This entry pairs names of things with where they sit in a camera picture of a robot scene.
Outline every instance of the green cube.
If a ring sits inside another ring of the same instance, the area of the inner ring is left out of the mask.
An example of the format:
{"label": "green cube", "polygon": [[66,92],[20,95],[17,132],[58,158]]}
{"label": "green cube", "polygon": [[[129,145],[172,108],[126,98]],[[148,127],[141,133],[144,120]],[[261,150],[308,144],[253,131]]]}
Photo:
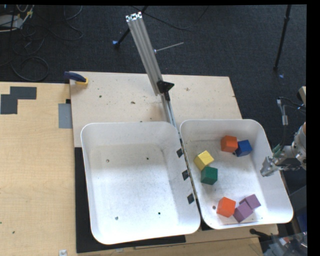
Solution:
{"label": "green cube", "polygon": [[201,171],[201,182],[213,185],[218,180],[218,169],[210,166],[206,166]]}

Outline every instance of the dark blue object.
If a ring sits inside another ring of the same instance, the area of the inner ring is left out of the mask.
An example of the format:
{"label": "dark blue object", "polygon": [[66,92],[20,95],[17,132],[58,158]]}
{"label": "dark blue object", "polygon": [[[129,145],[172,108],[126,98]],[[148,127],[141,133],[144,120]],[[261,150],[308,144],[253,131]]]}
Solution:
{"label": "dark blue object", "polygon": [[86,82],[86,78],[83,77],[82,75],[79,75],[77,73],[74,73],[74,72],[68,72],[68,71],[65,71],[64,72],[64,75],[63,75],[63,78],[64,79],[71,79],[71,80],[75,80],[75,81],[78,81],[78,82]]}
{"label": "dark blue object", "polygon": [[237,157],[243,157],[252,151],[252,147],[250,145],[249,140],[242,140],[238,141],[238,148],[235,150],[236,156]]}

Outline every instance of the orange cube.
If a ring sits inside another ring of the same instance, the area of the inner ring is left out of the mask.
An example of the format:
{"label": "orange cube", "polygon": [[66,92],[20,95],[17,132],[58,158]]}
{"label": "orange cube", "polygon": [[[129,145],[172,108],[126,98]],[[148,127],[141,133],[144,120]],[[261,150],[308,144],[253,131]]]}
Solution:
{"label": "orange cube", "polygon": [[234,152],[238,148],[238,140],[235,136],[226,135],[221,139],[221,150],[225,152]]}
{"label": "orange cube", "polygon": [[235,209],[236,201],[224,196],[218,203],[216,213],[229,218],[235,213]]}

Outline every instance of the blue cube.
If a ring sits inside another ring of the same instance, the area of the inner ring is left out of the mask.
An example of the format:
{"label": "blue cube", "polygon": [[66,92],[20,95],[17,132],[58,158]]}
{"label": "blue cube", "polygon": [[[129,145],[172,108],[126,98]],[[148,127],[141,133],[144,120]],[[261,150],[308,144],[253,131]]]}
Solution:
{"label": "blue cube", "polygon": [[249,140],[238,141],[238,148],[235,150],[237,157],[243,157],[249,155],[252,151]]}

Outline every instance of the yellow cube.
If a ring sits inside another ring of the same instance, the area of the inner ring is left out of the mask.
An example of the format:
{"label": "yellow cube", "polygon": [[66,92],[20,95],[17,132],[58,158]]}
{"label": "yellow cube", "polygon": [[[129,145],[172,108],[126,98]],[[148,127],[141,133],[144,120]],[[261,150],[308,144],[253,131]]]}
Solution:
{"label": "yellow cube", "polygon": [[211,164],[214,161],[214,158],[210,155],[208,151],[203,151],[198,154],[193,162],[195,165],[202,171],[207,165]]}

